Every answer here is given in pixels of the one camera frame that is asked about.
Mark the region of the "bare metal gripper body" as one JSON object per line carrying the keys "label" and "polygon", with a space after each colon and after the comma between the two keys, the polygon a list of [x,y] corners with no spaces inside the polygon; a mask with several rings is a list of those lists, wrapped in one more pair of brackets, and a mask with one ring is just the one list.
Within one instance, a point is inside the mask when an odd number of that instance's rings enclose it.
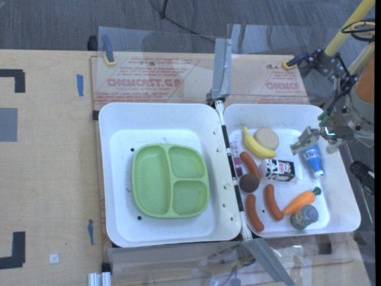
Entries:
{"label": "bare metal gripper body", "polygon": [[374,123],[354,111],[334,111],[319,115],[320,135],[330,144],[358,141],[366,147],[374,146]]}

